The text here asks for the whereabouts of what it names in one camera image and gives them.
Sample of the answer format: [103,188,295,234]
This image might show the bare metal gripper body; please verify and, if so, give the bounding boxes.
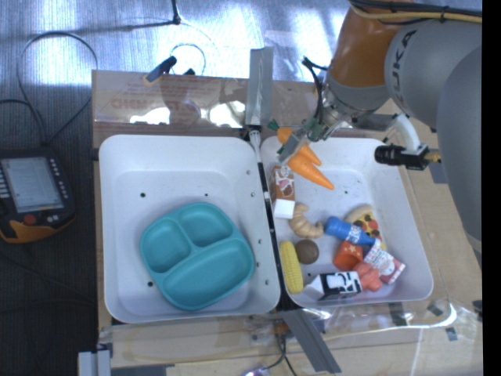
[300,90,355,143]

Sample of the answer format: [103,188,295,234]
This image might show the orange carrot with green top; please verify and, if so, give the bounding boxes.
[267,118,323,168]

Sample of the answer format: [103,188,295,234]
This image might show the brown and white carton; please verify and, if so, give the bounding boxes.
[269,164,297,220]

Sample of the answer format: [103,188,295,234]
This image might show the thin black and white rod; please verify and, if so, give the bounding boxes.
[248,128,289,313]

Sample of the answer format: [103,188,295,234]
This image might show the white plastic tray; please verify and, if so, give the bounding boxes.
[259,133,434,309]
[98,133,282,324]

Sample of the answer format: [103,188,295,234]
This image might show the beige croissant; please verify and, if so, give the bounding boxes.
[288,202,326,240]

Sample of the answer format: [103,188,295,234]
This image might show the blue bottle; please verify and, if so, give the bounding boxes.
[323,215,382,248]

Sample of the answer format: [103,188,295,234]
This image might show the pizza slice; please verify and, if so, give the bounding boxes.
[344,204,387,250]

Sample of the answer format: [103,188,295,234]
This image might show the brown ball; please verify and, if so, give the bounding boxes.
[294,239,320,266]

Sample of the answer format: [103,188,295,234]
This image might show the yellow corn cob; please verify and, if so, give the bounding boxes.
[279,240,305,295]

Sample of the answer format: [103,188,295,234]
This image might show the orange carton with stars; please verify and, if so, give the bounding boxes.
[333,240,366,272]

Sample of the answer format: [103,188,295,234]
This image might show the black and white milk carton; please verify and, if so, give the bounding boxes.
[303,270,363,302]

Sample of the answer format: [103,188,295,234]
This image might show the blue divided plate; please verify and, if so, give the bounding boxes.
[139,201,257,312]

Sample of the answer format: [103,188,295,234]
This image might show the white and pink packet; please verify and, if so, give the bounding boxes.
[362,244,407,286]

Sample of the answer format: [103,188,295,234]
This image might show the pink sausage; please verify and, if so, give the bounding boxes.
[354,262,384,293]

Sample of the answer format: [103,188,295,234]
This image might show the black cylinder on white bracket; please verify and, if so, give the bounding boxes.
[374,114,432,171]

